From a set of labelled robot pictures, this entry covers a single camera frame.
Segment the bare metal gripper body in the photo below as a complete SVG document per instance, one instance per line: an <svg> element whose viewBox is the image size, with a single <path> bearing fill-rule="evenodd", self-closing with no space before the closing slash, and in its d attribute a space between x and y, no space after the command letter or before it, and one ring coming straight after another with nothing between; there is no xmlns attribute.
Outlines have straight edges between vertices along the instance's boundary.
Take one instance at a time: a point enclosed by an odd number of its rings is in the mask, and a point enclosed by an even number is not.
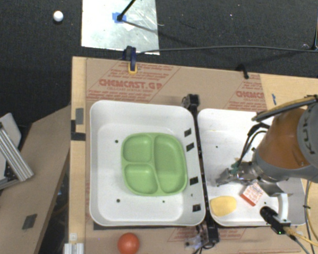
<svg viewBox="0 0 318 254"><path fill-rule="evenodd" d="M262 179L262 171L253 162L235 162L232 169L233 180L240 183L254 183Z"/></svg>

